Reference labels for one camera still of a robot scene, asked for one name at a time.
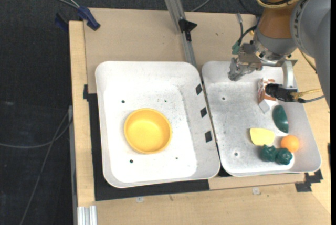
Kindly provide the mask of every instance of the wooden table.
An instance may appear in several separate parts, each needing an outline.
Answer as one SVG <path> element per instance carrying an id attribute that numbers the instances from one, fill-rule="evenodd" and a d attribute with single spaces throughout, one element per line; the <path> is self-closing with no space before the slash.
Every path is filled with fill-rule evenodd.
<path id="1" fill-rule="evenodd" d="M 98 224 L 331 224 L 331 174 L 327 144 L 330 142 L 330 111 L 325 100 L 305 105 L 322 157 L 321 183 L 312 192 L 297 192 L 294 183 L 302 174 L 249 177 L 214 177 L 210 191 L 96 201 L 89 107 L 83 87 L 95 92 L 94 69 L 104 60 L 184 61 L 180 35 L 168 12 L 91 9 L 101 28 L 93 31 L 83 22 L 72 21 L 70 30 L 74 151 L 78 207 L 97 206 Z M 230 48 L 239 37 L 233 14 L 186 13 L 198 24 L 192 31 L 196 62 L 229 60 Z M 254 24 L 243 15 L 244 27 Z M 294 67 L 300 90 L 319 88 L 317 75 L 295 51 Z"/>

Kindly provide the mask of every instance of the small package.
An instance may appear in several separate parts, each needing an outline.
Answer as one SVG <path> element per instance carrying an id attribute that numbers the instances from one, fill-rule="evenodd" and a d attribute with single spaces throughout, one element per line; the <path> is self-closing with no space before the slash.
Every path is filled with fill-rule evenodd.
<path id="1" fill-rule="evenodd" d="M 262 78 L 258 82 L 258 105 L 264 113 L 269 111 L 275 104 L 277 104 L 277 100 L 274 97 L 266 94 L 265 87 L 269 83 L 275 83 L 274 79 Z"/>

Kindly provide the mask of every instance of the blue connector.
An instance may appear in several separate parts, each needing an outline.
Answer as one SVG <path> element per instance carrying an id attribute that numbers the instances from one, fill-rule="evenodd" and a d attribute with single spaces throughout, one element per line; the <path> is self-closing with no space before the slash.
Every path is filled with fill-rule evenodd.
<path id="1" fill-rule="evenodd" d="M 88 8 L 84 6 L 79 6 L 77 10 L 77 15 L 81 19 L 87 20 L 88 21 L 87 26 L 89 26 L 94 31 L 96 31 L 100 27 L 100 24 L 97 23 L 96 19 L 94 18 L 94 16 L 92 15 L 91 11 Z"/>

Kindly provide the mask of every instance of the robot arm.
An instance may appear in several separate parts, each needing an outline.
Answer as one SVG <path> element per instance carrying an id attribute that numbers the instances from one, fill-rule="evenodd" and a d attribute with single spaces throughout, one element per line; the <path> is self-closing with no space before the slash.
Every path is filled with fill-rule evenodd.
<path id="1" fill-rule="evenodd" d="M 283 66 L 288 62 L 286 57 L 299 47 L 315 58 L 321 87 L 330 107 L 331 0 L 257 1 L 265 10 L 251 44 L 240 46 L 238 57 L 232 58 L 229 78 L 239 80 L 262 66 Z"/>

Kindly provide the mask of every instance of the black bracket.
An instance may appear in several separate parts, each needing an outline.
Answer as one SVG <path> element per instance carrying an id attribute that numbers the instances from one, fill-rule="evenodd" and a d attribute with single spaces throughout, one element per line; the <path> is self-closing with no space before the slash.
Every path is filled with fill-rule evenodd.
<path id="1" fill-rule="evenodd" d="M 312 183 L 320 183 L 323 179 L 321 170 L 317 170 L 314 172 L 313 176 L 310 176 L 308 173 L 304 174 L 306 177 L 306 181 L 302 183 L 295 183 L 296 191 L 297 192 L 307 192 L 311 191 L 311 184 Z"/>
<path id="2" fill-rule="evenodd" d="M 178 21 L 178 25 L 180 26 L 181 33 L 185 32 L 185 37 L 187 41 L 191 41 L 190 32 L 193 30 L 197 24 L 187 21 L 186 19 L 181 19 Z"/>

